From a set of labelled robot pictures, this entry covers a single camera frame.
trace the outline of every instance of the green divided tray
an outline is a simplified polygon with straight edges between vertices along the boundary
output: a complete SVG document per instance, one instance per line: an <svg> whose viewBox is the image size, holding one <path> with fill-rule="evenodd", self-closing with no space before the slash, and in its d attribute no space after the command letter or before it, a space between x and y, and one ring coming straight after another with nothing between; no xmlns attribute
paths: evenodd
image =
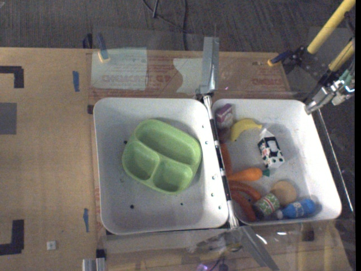
<svg viewBox="0 0 361 271"><path fill-rule="evenodd" d="M196 139L170 124L148 119L128 140L122 164L130 177L156 191L175 195L190 185L201 157Z"/></svg>

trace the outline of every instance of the yellow banana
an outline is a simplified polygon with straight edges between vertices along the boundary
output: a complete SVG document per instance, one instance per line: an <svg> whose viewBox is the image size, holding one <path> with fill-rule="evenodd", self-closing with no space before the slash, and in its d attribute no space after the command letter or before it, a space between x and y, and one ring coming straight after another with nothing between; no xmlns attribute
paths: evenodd
<svg viewBox="0 0 361 271"><path fill-rule="evenodd" d="M252 119L242 119L231 127L231 141L236 141L238 136L247 129L261 128L261 124L256 124Z"/></svg>

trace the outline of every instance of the gray floor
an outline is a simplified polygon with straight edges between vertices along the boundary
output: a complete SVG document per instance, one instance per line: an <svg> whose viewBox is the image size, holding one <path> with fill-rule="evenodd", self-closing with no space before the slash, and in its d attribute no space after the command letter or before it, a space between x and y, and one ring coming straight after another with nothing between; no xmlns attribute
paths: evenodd
<svg viewBox="0 0 361 271"><path fill-rule="evenodd" d="M141 0L0 0L0 46L81 48L86 33L94 29L132 29L142 36L155 30L159 39L150 35L154 47L164 41L162 33L171 33L168 49L184 46L181 28L184 3L182 0L160 0L158 15L168 19L172 26L152 13ZM155 0L146 0L153 7ZM333 14L343 0L187 0L187 32L185 47L198 50L199 38L220 37L221 51L283 52L295 50L309 42L310 31L319 28ZM355 21L355 10L351 12ZM345 23L340 28L346 29ZM350 99L338 107L327 105L322 109L328 134L320 136L325 147L343 203L340 219L355 218L355 139L354 104ZM344 232L345 240L354 241L354 230Z"/></svg>

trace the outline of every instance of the orange carrot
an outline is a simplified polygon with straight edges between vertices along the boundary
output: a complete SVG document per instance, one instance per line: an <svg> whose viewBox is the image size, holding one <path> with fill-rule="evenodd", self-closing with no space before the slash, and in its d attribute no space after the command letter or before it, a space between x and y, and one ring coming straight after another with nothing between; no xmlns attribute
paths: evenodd
<svg viewBox="0 0 361 271"><path fill-rule="evenodd" d="M221 154L223 158L224 169L226 170L226 175L231 176L233 174L231 156L225 143L221 143Z"/></svg>
<svg viewBox="0 0 361 271"><path fill-rule="evenodd" d="M240 193L234 192L231 194L232 199L242 208L248 221L255 222L256 214L253 211L251 204Z"/></svg>
<svg viewBox="0 0 361 271"><path fill-rule="evenodd" d="M262 171L260 168L248 168L243 171L236 172L227 177L229 181L256 181L259 180L262 175L268 176L269 170Z"/></svg>
<svg viewBox="0 0 361 271"><path fill-rule="evenodd" d="M231 192L237 192L237 191L244 192L247 195L249 195L254 201L258 201L262 198L262 195L259 193L259 191L257 191L256 189L252 188L251 186L245 183L230 181L228 182L228 185L231 189Z"/></svg>

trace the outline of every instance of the green can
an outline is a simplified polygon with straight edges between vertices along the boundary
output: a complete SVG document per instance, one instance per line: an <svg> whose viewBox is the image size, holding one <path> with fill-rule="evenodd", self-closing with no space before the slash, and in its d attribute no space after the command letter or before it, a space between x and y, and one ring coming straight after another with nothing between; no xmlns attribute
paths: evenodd
<svg viewBox="0 0 361 271"><path fill-rule="evenodd" d="M272 193L268 193L253 204L254 212L259 219L263 219L264 217L269 216L279 208L280 202L278 201L278 198Z"/></svg>

